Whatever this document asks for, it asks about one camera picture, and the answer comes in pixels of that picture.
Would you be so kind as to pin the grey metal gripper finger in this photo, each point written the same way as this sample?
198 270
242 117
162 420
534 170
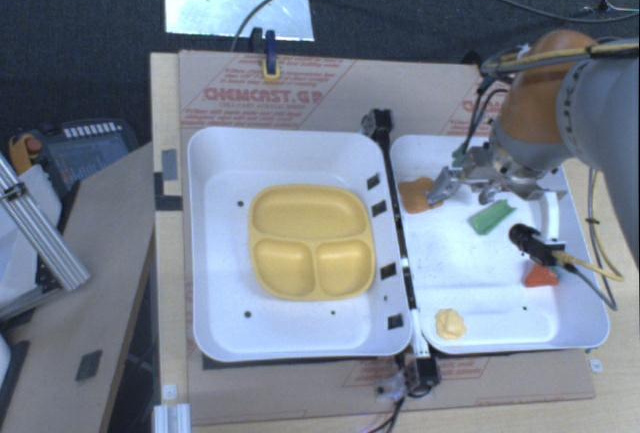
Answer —
489 195
442 187

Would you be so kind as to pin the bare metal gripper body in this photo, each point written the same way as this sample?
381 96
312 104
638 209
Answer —
510 176

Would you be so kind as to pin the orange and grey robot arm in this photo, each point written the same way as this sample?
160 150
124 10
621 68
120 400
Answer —
595 111

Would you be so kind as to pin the green toy block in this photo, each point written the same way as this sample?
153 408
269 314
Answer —
490 218

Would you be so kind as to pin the brown toy biscuit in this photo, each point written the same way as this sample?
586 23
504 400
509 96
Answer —
412 196

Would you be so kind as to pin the thin black and white rod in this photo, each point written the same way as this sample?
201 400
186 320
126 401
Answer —
401 241

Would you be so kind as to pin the white plastic tray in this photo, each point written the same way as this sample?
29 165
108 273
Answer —
225 241
475 281

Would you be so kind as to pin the red toy pizza slice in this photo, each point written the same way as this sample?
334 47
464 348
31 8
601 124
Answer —
539 277

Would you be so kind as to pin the yellow toy food lump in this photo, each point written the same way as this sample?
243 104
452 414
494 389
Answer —
450 324

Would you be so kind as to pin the yellow divided plate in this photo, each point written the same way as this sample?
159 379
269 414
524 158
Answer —
310 241

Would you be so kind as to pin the brown cardboard board, red print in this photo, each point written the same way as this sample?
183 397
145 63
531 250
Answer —
320 91

